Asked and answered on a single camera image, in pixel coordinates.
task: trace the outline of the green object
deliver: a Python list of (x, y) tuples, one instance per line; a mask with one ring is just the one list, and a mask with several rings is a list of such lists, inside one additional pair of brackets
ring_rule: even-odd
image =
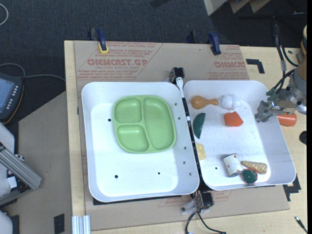
[(268, 97), (268, 101), (274, 101), (277, 97), (277, 94), (276, 93), (273, 93), (271, 94), (269, 97)]
[(176, 127), (168, 103), (156, 96), (130, 96), (113, 107), (115, 136), (130, 153), (166, 151), (176, 142)]
[(257, 174), (257, 171), (255, 170), (245, 169), (243, 171), (243, 177), (246, 183), (253, 184), (257, 181), (258, 174)]
[(274, 91), (275, 91), (275, 88), (273, 87), (266, 93), (266, 95), (271, 96), (274, 93)]
[(201, 131), (203, 129), (204, 121), (205, 121), (206, 114), (200, 113), (196, 115), (193, 121), (193, 130), (194, 134), (197, 138), (200, 138)]

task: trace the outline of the orange block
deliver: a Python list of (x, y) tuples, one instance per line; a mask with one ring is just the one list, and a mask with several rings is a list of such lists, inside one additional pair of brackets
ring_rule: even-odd
[(236, 111), (234, 111), (232, 113), (226, 113), (223, 116), (223, 118), (224, 118), (225, 124), (227, 126), (238, 127), (244, 123)]

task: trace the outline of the white tray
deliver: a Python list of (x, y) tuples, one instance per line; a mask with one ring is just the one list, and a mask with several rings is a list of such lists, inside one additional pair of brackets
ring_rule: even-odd
[[(132, 154), (120, 148), (114, 103), (126, 96), (153, 95), (170, 106), (176, 142), (167, 151)], [(82, 90), (89, 189), (102, 202), (191, 194), (199, 175), (178, 88), (168, 82), (91, 82)]]
[[(267, 122), (256, 122), (254, 115), (261, 100), (266, 101), (267, 88), (260, 82), (192, 80), (185, 84), (184, 94), (188, 103), (191, 121), (199, 113), (206, 113), (200, 139), (206, 159), (200, 160), (204, 182), (214, 190), (227, 190), (254, 186), (288, 184), (295, 179), (295, 168), (277, 117)], [(229, 127), (223, 115), (233, 112), (221, 106), (221, 98), (234, 94), (241, 105), (234, 109), (243, 119), (239, 127)], [(207, 105), (197, 110), (191, 106), (194, 96), (217, 98), (219, 105)], [(241, 175), (229, 177), (223, 158), (236, 153), (240, 161), (263, 162), (268, 165), (264, 175), (258, 174), (255, 184), (246, 184)]]

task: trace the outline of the blue clamp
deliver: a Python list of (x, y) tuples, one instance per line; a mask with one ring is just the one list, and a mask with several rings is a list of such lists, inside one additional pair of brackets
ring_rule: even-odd
[(88, 40), (99, 41), (98, 47), (102, 54), (106, 54), (108, 52), (107, 43), (104, 36), (104, 31), (102, 28), (90, 28), (88, 32)]
[(191, 31), (189, 35), (186, 36), (186, 43), (195, 43), (195, 34), (194, 31)]
[(211, 50), (213, 51), (215, 56), (221, 54), (220, 46), (219, 46), (219, 37), (214, 31), (208, 34), (207, 43), (212, 44)]
[(104, 31), (102, 28), (97, 28), (97, 40), (99, 41), (99, 49), (102, 54), (106, 54), (108, 52), (107, 43), (104, 36)]

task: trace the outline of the screen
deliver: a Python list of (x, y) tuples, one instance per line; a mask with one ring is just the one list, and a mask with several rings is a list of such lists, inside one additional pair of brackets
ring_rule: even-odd
[(14, 87), (14, 83), (0, 78), (0, 113), (3, 112), (7, 105), (7, 100)]

